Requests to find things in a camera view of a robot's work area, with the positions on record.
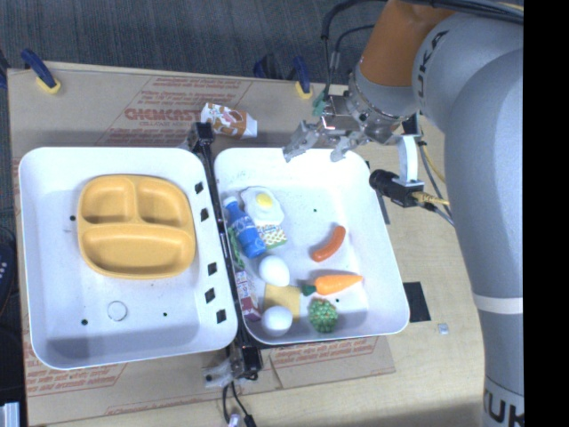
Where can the white carton with coloured print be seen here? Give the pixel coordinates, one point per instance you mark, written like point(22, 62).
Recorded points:
point(273, 235)

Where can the green grapes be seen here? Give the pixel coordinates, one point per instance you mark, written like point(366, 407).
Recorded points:
point(322, 316)

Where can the orange sausage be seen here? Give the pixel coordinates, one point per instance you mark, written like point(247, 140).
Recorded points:
point(330, 244)

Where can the white plastic tray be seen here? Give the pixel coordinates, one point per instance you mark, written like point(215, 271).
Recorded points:
point(338, 194)
point(58, 283)

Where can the thin black rod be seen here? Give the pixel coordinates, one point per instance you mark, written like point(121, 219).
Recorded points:
point(218, 220)

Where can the white fried egg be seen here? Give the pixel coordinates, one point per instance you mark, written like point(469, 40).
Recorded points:
point(262, 205)

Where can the brown cardboard board red print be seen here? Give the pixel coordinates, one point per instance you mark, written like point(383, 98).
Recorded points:
point(89, 105)

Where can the yellow cheese slice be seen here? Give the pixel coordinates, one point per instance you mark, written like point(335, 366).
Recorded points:
point(284, 296)

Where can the brown and white carton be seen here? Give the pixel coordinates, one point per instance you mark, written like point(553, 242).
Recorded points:
point(226, 120)

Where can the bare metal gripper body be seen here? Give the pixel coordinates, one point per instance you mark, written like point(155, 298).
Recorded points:
point(355, 120)

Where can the blue bottle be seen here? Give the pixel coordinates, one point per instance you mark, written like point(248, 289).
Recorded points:
point(244, 231)

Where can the black cylinder on white bracket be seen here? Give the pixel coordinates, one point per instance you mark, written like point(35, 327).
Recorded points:
point(400, 180)

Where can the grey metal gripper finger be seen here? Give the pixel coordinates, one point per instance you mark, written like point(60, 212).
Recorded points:
point(344, 146)
point(297, 142)

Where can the orange divided plate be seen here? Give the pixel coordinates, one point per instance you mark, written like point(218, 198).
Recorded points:
point(135, 226)

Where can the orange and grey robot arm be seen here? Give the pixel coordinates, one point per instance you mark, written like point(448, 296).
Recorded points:
point(480, 149)

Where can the small red and white carton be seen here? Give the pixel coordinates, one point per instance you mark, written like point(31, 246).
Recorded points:
point(248, 296)

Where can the green packet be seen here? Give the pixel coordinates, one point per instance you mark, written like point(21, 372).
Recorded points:
point(234, 247)

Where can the orange carrot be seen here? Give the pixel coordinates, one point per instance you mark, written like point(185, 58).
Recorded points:
point(338, 284)

